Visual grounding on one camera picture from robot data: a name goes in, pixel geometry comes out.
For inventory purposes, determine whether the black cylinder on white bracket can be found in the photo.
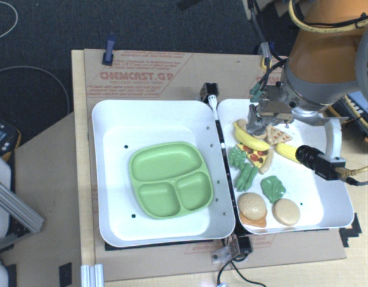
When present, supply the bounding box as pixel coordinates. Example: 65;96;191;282
291;109;348;181

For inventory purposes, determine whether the green broccoli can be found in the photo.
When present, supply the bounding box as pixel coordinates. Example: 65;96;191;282
228;145;247;171

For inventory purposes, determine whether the brown cardboard board red print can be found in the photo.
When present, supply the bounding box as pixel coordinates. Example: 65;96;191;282
84;48;348;282

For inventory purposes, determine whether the tan burger with orange cheese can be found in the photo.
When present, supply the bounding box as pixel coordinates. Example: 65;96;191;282
237;192;268;228

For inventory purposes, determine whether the green lettuce leaf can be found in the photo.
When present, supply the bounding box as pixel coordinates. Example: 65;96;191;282
260;175;287;204

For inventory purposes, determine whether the tan triangular cracker slice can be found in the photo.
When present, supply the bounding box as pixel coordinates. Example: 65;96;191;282
265;124;293;146

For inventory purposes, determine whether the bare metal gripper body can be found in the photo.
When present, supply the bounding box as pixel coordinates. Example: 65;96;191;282
257;82;296;123

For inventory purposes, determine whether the yellow corn cob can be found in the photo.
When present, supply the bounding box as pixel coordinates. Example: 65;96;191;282
275;142;302;164

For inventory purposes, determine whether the green asparagus bunch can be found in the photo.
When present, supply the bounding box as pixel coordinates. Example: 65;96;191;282
234;163;259;192

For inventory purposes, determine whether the white plastic tray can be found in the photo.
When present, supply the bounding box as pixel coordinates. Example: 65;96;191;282
91;99;237;248
216;98;355;236

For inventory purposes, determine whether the yellow banana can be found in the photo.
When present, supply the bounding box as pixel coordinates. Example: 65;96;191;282
233;121;271;152

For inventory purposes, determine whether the thin black and white rod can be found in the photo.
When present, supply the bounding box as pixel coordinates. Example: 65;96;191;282
207;95;238;239

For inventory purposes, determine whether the pizza slice with red toppings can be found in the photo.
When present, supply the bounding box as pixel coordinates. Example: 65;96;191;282
235;143;275;175

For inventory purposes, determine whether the black block with thin wires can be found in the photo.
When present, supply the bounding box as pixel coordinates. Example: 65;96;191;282
210;234;254;264
198;82;220;103

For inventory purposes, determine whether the tan round bun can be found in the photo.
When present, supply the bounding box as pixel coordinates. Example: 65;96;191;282
272;198;301;227

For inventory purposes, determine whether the green divided plate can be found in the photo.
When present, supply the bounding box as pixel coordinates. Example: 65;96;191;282
128;141;215;221

